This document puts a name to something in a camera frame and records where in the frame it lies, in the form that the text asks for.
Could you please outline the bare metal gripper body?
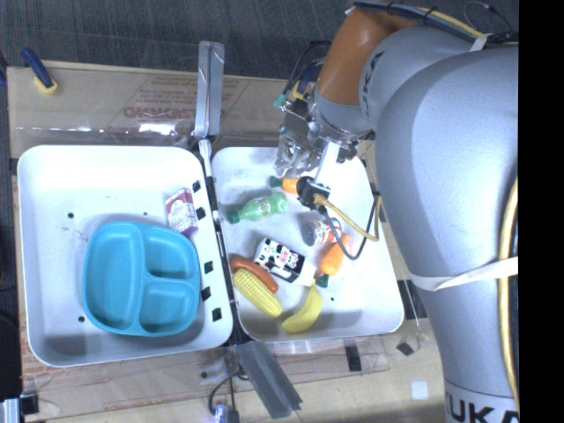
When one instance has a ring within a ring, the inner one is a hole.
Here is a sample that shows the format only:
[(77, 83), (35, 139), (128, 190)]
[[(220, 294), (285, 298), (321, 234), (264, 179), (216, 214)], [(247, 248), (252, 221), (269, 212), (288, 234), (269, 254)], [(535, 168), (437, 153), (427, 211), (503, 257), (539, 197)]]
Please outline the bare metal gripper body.
[(318, 151), (334, 143), (337, 161), (352, 159), (360, 140), (360, 108), (330, 100), (287, 99), (281, 104), (285, 118), (279, 128), (278, 145), (291, 145), (293, 158), (299, 149)]

